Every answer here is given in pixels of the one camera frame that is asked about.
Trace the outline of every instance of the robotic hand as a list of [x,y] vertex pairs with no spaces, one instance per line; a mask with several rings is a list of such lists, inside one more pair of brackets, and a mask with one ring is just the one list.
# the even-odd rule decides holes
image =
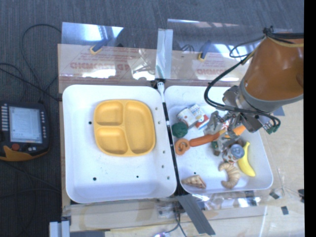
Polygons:
[[[255,132],[263,127],[269,134],[276,132],[280,120],[271,113],[283,105],[303,99],[304,34],[273,33],[272,28],[265,28],[263,32],[263,40],[256,49],[210,82],[205,90],[204,98],[209,105],[227,111],[223,117],[218,111],[213,112],[204,131],[215,134],[226,127],[217,140],[220,152],[238,140],[242,128]],[[224,93],[224,105],[212,101],[208,96],[211,87],[251,57],[240,85]]]

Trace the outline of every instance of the handheld device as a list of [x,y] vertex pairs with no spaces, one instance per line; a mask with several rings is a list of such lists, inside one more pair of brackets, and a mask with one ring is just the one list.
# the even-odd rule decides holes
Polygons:
[[0,100],[0,159],[25,161],[49,150],[49,122],[40,103]]

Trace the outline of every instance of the brown cylinder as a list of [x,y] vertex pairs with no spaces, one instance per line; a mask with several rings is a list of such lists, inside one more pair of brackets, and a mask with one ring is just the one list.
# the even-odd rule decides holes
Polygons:
[[[288,39],[304,43],[304,39]],[[264,39],[244,76],[248,94],[260,100],[278,101],[303,94],[304,47],[287,47]]]

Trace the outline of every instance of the white tray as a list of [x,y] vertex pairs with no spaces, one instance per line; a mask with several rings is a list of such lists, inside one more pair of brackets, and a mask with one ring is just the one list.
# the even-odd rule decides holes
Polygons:
[[[193,104],[198,104],[201,109],[210,117],[215,108],[208,105],[204,100],[204,92],[206,87],[198,86],[171,86],[165,91],[165,101],[168,109],[171,125],[179,120],[176,115],[184,108],[190,107]],[[209,96],[212,100],[223,103],[223,93],[228,88],[214,87],[211,88]],[[196,127],[189,129],[185,139],[193,139],[203,136],[203,130],[198,130]],[[237,185],[231,190],[222,186],[221,181],[227,181],[226,172],[219,171],[218,166],[223,162],[221,156],[215,156],[211,143],[207,143],[198,147],[191,147],[183,155],[176,155],[177,166],[180,180],[199,174],[206,183],[206,189],[195,188],[186,184],[183,188],[191,194],[212,194],[231,191],[248,191],[248,190],[263,190],[272,185],[273,174],[268,162],[268,158],[260,137],[259,132],[249,133],[245,131],[241,138],[249,141],[248,159],[256,172],[255,177],[249,177],[241,173],[241,178]],[[178,138],[173,136],[174,143]]]
[[[156,144],[143,156],[117,157],[96,145],[93,113],[102,101],[134,99],[150,108]],[[176,189],[166,121],[159,93],[146,86],[72,85],[63,93],[66,191],[78,203],[165,198]]]

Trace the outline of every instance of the device screen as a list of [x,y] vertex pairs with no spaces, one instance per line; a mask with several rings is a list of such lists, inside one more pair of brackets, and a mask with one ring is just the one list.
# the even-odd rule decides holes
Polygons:
[[42,143],[40,110],[9,107],[11,142]]

